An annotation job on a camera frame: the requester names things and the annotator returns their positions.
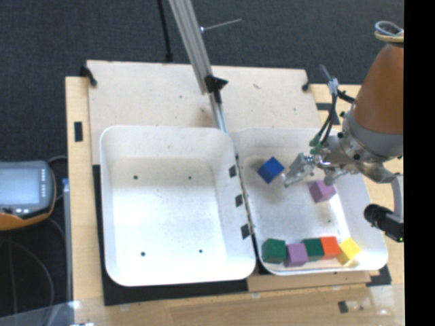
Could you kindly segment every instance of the wooden platform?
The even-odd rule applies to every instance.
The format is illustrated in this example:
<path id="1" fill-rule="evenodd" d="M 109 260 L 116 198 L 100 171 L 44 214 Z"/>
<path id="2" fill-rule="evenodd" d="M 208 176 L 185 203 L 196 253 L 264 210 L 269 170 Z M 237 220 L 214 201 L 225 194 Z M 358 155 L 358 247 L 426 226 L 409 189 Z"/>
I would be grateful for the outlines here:
<path id="1" fill-rule="evenodd" d="M 88 66 L 98 81 L 96 88 L 84 77 L 67 77 L 65 82 L 73 295 L 82 301 L 76 312 L 77 323 L 143 325 L 146 320 L 146 325 L 282 325 L 291 319 L 324 325 L 328 316 L 329 324 L 356 318 L 362 325 L 372 325 L 372 317 L 382 307 L 377 300 L 381 296 L 389 301 L 386 308 L 391 312 L 391 318 L 384 318 L 382 324 L 400 325 L 398 321 L 404 316 L 403 244 L 388 238 L 387 266 L 393 285 L 383 291 L 366 286 L 379 272 L 284 277 L 254 272 L 247 280 L 247 293 L 104 307 L 92 178 L 92 165 L 98 163 L 95 149 L 99 134 L 113 124 L 211 126 L 213 120 L 208 98 L 198 92 L 190 65 L 92 61 Z M 250 127 L 318 127 L 326 112 L 318 111 L 316 103 L 330 103 L 326 85 L 311 85 L 308 92 L 300 89 L 307 80 L 303 70 L 213 69 L 217 77 L 229 80 L 222 94 L 231 132 Z M 341 90 L 352 96 L 358 88 L 342 86 Z M 348 104 L 340 105 L 344 106 L 338 112 L 348 110 Z M 78 123 L 82 139 L 75 134 Z M 388 168 L 400 172 L 402 161 L 395 160 Z M 373 202 L 393 208 L 390 186 L 369 181 L 367 186 Z M 338 303 L 343 301 L 355 305 L 359 314 L 342 312 Z M 364 323 L 366 314 L 371 322 Z"/>

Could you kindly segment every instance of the green cube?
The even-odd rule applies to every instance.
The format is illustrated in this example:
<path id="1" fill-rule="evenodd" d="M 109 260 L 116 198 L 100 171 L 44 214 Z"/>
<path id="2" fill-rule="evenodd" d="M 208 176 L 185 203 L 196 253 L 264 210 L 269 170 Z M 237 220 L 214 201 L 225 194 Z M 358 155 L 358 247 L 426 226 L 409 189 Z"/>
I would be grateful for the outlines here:
<path id="1" fill-rule="evenodd" d="M 318 261 L 325 255 L 320 238 L 304 239 L 302 242 L 307 248 L 308 260 L 310 262 Z"/>
<path id="2" fill-rule="evenodd" d="M 263 243 L 261 249 L 264 262 L 280 264 L 287 258 L 287 250 L 285 249 L 284 240 L 269 238 Z"/>

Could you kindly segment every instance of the black camera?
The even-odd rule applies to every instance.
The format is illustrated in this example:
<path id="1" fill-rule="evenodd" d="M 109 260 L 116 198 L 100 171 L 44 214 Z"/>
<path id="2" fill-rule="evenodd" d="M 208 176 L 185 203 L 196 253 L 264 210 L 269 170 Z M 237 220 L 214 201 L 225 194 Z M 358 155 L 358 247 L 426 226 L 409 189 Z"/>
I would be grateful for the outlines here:
<path id="1" fill-rule="evenodd" d="M 364 210 L 364 218 L 372 226 L 384 231 L 388 237 L 396 242 L 404 242 L 404 224 L 395 220 L 392 215 L 394 212 L 377 204 L 370 204 Z"/>

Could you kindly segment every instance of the orange cube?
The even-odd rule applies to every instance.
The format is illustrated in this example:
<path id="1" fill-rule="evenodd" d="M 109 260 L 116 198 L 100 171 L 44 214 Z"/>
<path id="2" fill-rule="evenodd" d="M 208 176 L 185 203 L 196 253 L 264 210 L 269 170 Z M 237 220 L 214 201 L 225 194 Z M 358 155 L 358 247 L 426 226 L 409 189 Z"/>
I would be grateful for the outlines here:
<path id="1" fill-rule="evenodd" d="M 341 254 L 337 238 L 334 236 L 322 236 L 320 238 L 321 245 L 324 249 L 325 255 L 322 259 L 333 259 Z"/>

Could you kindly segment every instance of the blue cube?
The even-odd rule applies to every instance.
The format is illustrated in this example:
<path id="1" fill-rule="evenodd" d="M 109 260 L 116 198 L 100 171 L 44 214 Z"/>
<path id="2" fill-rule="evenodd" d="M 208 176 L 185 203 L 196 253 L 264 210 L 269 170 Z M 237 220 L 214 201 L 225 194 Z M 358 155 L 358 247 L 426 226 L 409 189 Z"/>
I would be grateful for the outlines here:
<path id="1" fill-rule="evenodd" d="M 275 157 L 265 162 L 260 169 L 258 169 L 258 174 L 267 182 L 271 183 L 272 180 L 284 170 L 284 167 Z"/>

